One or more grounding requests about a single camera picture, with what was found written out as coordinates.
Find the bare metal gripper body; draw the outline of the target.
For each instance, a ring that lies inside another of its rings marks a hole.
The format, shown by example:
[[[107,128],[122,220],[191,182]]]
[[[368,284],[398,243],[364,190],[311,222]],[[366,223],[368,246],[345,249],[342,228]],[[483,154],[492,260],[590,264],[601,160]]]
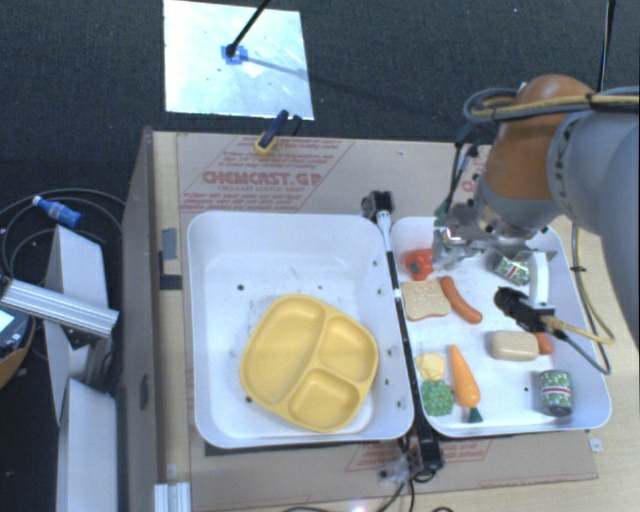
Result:
[[[447,243],[454,247],[519,251],[533,236],[532,229],[506,222],[480,201],[455,204],[447,214]]]

